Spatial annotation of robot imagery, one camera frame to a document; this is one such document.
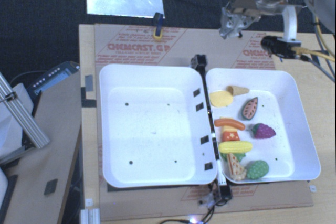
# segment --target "yellow corn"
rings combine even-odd
[[[219,152],[228,154],[228,153],[245,153],[249,152],[253,145],[248,141],[226,141],[222,142],[218,146]]]

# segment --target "toy hot dog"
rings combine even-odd
[[[237,128],[241,131],[245,130],[244,123],[241,123],[240,121],[236,121],[234,119],[217,119],[217,120],[215,120],[214,123],[215,123],[216,127],[231,126],[231,127]]]

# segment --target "yellow cable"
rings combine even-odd
[[[321,52],[318,51],[313,51],[307,48],[302,48],[302,47],[292,47],[292,51],[295,51],[296,55],[301,55],[301,54],[312,54],[312,55],[316,55],[319,57],[322,57],[324,59],[330,60],[332,62],[335,62],[335,58],[331,57],[329,55],[325,55]]]
[[[328,53],[335,58],[335,54],[331,51],[331,49],[327,46],[327,43],[326,41],[324,40],[324,38],[322,37],[322,31],[321,31],[321,27],[319,25],[319,19],[317,17],[315,17],[315,23],[316,23],[316,30],[317,30],[317,33],[321,39],[321,42],[323,44],[323,46],[325,47],[325,49],[328,51]]]

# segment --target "plastic tray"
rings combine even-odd
[[[217,175],[201,76],[187,67],[100,72],[103,174],[119,188],[202,185]]]
[[[250,141],[253,149],[246,153],[241,164],[248,167],[253,161],[262,159],[270,167],[269,173],[258,180],[232,180],[228,164],[222,160],[225,176],[237,184],[311,180],[319,176],[321,166],[311,137],[307,119],[294,78],[283,71],[212,69],[206,76],[209,93],[226,90],[229,85],[246,87],[250,92],[234,96],[227,107],[212,107],[213,119],[233,117],[246,125],[239,131],[240,140]],[[250,120],[243,120],[241,109],[244,104],[258,97],[258,108]],[[276,131],[269,139],[255,139],[251,127],[264,123]],[[217,141],[221,140],[221,128],[216,127]]]

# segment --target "dark floor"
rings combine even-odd
[[[292,0],[302,4],[303,0]],[[220,28],[223,0],[163,0],[165,26]],[[8,81],[23,72],[49,70],[64,61],[79,61],[78,25],[110,23],[150,25],[150,19],[96,16],[86,13],[86,0],[0,0],[0,72]],[[265,17],[250,30],[283,31],[281,16]],[[311,14],[303,9],[298,31],[313,32]],[[25,86],[40,73],[19,77]],[[76,166],[63,223],[78,223],[81,174]]]

